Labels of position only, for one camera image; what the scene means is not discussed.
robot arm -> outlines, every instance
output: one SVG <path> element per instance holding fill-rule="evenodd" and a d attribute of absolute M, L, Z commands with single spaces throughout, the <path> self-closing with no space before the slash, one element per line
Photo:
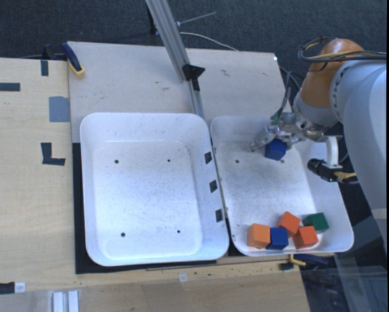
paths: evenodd
<path fill-rule="evenodd" d="M 273 139 L 285 142 L 286 150 L 306 139 L 331 142 L 326 130 L 342 123 L 358 182 L 374 217 L 382 214 L 376 219 L 386 246 L 386 55 L 335 38 L 327 41 L 318 59 L 310 66 L 292 112 L 278 111 L 252 150 Z M 312 159 L 308 167 L 327 181 L 337 181 L 341 169 L 335 160 Z"/>

white platform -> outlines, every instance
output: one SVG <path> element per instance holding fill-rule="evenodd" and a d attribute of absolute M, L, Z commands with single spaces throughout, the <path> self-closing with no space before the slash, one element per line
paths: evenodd
<path fill-rule="evenodd" d="M 80 142 L 81 122 L 85 116 L 95 112 L 180 114 L 193 112 L 189 85 L 179 81 L 164 47 L 83 42 L 69 44 L 85 68 L 85 74 L 80 77 L 69 71 L 72 142 Z M 281 106 L 284 83 L 274 54 L 207 49 L 187 49 L 187 54 L 192 65 L 206 69 L 198 81 L 208 127 L 219 116 L 266 118 L 273 115 Z M 287 104 L 285 111 L 290 110 Z M 251 251 L 243 246 L 245 240 L 242 237 L 245 235 L 242 232 L 245 231 L 247 219 L 252 220 L 254 217 L 253 213 L 265 213 L 269 207 L 275 207 L 277 202 L 280 203 L 281 197 L 283 200 L 289 197 L 290 190 L 294 190 L 294 194 L 299 191 L 313 200 L 319 197 L 314 193 L 331 191 L 330 200 L 334 200 L 339 205 L 338 216 L 344 218 L 343 201 L 338 186 L 327 183 L 319 177 L 312 177 L 300 161 L 301 154 L 295 150 L 287 154 L 282 171 L 276 171 L 278 175 L 264 176 L 267 179 L 271 178 L 267 181 L 265 194 L 262 193 L 261 181 L 250 182 L 251 193 L 256 196 L 266 195 L 266 200 L 269 202 L 260 202 L 257 199 L 253 209 L 244 209 L 243 198 L 228 198 L 228 193 L 235 187 L 240 187 L 240 184 L 234 183 L 230 187 L 225 185 L 224 179 L 231 180 L 228 177 L 231 171 L 226 171 L 227 168 L 222 166 L 222 163 L 218 165 L 219 175 L 223 180 L 224 200 L 221 200 L 221 203 L 223 207 L 228 207 L 226 215 L 231 223 L 231 229 L 234 230 L 232 233 L 235 235 L 234 243 L 244 254 L 269 254 L 269 252 Z M 244 173 L 261 170 L 262 167 L 257 163 L 259 162 L 250 161 L 250 168 Z M 240 178 L 246 180 L 249 179 L 249 175 Z M 291 184 L 294 185 L 293 189 L 289 189 Z M 240 195 L 237 193 L 244 192 L 239 189 L 235 194 Z M 302 210 L 306 212 L 319 209 L 319 206 L 315 207 L 307 201 L 304 201 L 304 205 L 305 209 Z M 250 216 L 244 217 L 245 212 L 251 212 Z M 241 222 L 238 220 L 239 216 L 243 217 Z M 236 231 L 238 224 L 242 232 Z M 353 239 L 348 229 L 348 223 L 345 221 L 343 244 L 335 245 L 337 242 L 332 243 L 332 240 L 323 238 L 319 244 L 321 247 L 316 248 L 315 251 L 345 250 Z"/>

green cube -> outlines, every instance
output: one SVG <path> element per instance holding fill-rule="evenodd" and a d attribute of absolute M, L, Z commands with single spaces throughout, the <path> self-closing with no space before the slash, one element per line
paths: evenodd
<path fill-rule="evenodd" d="M 325 214 L 323 213 L 308 215 L 302 220 L 302 223 L 304 226 L 314 226 L 314 229 L 319 233 L 324 232 L 329 228 Z"/>

blue cube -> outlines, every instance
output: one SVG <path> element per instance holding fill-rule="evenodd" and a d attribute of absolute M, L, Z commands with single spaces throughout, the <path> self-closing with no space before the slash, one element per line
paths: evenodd
<path fill-rule="evenodd" d="M 287 144 L 280 139 L 275 138 L 273 141 L 265 145 L 264 156 L 268 159 L 279 161 L 286 154 Z"/>
<path fill-rule="evenodd" d="M 288 245 L 287 229 L 282 227 L 270 228 L 271 242 L 265 247 L 268 250 L 282 250 Z"/>

wooden table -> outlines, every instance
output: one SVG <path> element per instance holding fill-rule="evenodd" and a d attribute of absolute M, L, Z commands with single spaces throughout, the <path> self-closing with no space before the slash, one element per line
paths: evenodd
<path fill-rule="evenodd" d="M 299 269 L 282 272 L 278 267 L 286 261 L 283 255 L 226 256 L 206 266 L 76 274 L 71 124 L 49 119 L 49 98 L 70 97 L 69 71 L 65 61 L 47 63 L 48 75 L 42 75 L 40 60 L 0 58 L 0 83 L 20 84 L 20 91 L 0 90 L 0 283 L 22 282 L 27 291 L 0 296 L 0 304 L 16 306 L 33 294 L 48 304 L 53 291 L 78 289 L 85 311 L 125 306 L 117 292 L 131 295 L 141 307 L 136 311 L 154 311 L 148 301 L 155 295 L 147 294 L 147 286 L 161 292 L 169 283 L 182 290 L 190 311 L 240 311 L 239 302 L 249 302 L 251 308 L 244 309 L 248 311 L 260 311 L 262 304 L 269 304 L 268 311 L 278 304 L 284 311 L 309 311 Z M 273 79 L 282 92 L 280 75 Z M 65 159 L 64 165 L 42 163 L 44 142 L 51 143 L 53 158 Z M 184 283 L 181 273 L 187 277 Z M 135 306 L 129 304 L 132 311 Z"/>

